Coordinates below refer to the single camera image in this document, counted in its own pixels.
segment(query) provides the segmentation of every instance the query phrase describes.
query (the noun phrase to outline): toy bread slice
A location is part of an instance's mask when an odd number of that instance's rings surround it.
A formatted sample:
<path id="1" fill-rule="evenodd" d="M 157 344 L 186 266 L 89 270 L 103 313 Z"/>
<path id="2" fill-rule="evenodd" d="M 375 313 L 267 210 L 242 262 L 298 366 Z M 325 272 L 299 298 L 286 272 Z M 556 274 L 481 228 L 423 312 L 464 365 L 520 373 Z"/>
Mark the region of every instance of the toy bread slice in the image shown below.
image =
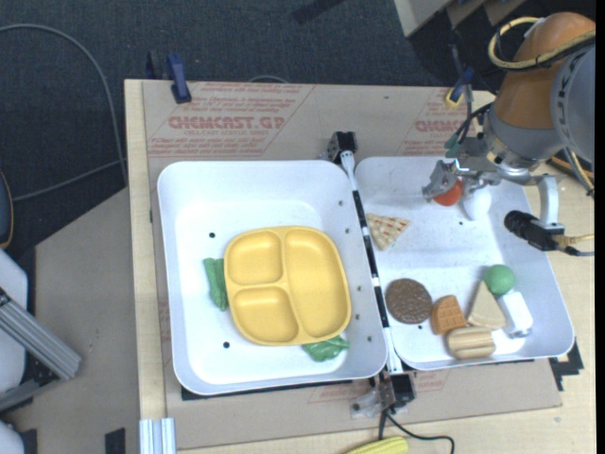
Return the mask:
<path id="1" fill-rule="evenodd" d="M 366 220 L 374 242 L 382 251 L 395 242 L 409 224 L 409 220 L 403 218 L 375 214 L 366 214 Z"/>
<path id="2" fill-rule="evenodd" d="M 477 288 L 467 321 L 473 326 L 485 326 L 491 330 L 503 328 L 507 324 L 506 316 L 483 281 Z"/>
<path id="3" fill-rule="evenodd" d="M 431 311 L 431 326 L 437 335 L 466 326 L 466 318 L 456 296 L 450 294 L 435 302 Z"/>
<path id="4" fill-rule="evenodd" d="M 488 357 L 495 351 L 492 331 L 482 326 L 450 331 L 447 335 L 447 347 L 458 359 Z"/>

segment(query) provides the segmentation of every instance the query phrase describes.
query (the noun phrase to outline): red toy tomato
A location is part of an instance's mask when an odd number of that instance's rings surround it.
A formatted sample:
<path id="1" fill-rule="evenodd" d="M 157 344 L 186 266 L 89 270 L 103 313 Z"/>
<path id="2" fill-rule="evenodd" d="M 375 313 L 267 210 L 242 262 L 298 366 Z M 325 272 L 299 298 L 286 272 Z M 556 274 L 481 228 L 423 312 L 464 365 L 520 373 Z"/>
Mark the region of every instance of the red toy tomato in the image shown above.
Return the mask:
<path id="1" fill-rule="evenodd" d="M 462 181 L 456 180 L 454 186 L 442 195 L 434 197 L 433 200 L 439 205 L 450 207 L 458 203 L 460 196 L 462 195 Z"/>

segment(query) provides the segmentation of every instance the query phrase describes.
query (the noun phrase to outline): wooden table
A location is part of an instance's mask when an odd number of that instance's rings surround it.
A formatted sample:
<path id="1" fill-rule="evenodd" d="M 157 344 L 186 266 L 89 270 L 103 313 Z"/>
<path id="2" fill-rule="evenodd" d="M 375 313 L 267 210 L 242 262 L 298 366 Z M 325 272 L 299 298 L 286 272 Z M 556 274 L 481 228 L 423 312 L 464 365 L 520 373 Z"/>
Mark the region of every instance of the wooden table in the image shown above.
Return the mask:
<path id="1" fill-rule="evenodd" d="M 143 82 L 125 83 L 127 141 L 130 174 L 133 281 L 136 309 L 140 418 L 166 417 L 164 370 L 154 262 L 154 241 L 149 221 L 150 193 Z M 544 166 L 544 172 L 553 170 Z M 560 222 L 566 233 L 579 236 L 594 231 L 594 204 L 581 186 L 568 179 L 560 186 Z M 537 207 L 537 191 L 527 197 Z M 594 258 L 551 253 L 551 264 L 576 330 L 584 369 L 563 380 L 562 406 L 485 417 L 417 424 L 410 429 L 424 436 L 447 434 L 457 452 L 596 452 L 595 262 Z M 388 428 L 387 435 L 399 431 Z M 189 449 L 187 453 L 341 453 L 376 439 L 377 428 L 249 444 Z M 449 444 L 409 439 L 410 452 L 449 452 Z"/>

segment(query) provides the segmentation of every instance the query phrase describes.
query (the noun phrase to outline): yellow plate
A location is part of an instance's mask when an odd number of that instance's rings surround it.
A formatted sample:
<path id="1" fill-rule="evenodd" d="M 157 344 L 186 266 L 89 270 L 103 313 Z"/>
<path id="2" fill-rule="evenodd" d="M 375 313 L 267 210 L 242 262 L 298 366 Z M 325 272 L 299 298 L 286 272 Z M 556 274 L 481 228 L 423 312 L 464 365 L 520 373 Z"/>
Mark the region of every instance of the yellow plate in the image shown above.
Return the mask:
<path id="1" fill-rule="evenodd" d="M 324 341 L 351 319 L 337 247 L 310 227 L 257 229 L 234 238 L 225 252 L 225 284 L 235 325 L 255 343 Z"/>

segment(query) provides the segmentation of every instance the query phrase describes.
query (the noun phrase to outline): black floor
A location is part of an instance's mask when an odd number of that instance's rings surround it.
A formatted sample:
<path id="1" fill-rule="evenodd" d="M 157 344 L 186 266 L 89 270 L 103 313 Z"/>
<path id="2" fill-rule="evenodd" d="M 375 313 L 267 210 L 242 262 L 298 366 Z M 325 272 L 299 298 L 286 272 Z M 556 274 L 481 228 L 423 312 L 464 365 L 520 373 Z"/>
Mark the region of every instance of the black floor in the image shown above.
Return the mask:
<path id="1" fill-rule="evenodd" d="M 510 18 L 560 10 L 595 20 L 596 0 L 529 0 Z M 9 27 L 20 24 L 64 34 Z M 497 90 L 502 78 L 487 59 L 494 28 L 482 10 L 457 37 L 441 13 L 407 39 L 392 0 L 0 0 L 0 27 L 0 166 L 16 199 L 16 257 L 125 186 L 110 166 L 27 197 L 118 158 L 109 102 L 85 50 L 105 75 L 122 147 L 123 82 L 147 76 L 153 49 L 179 52 L 191 80 L 435 86 L 457 78 L 448 45 L 456 42 L 485 76 L 477 89 Z"/>

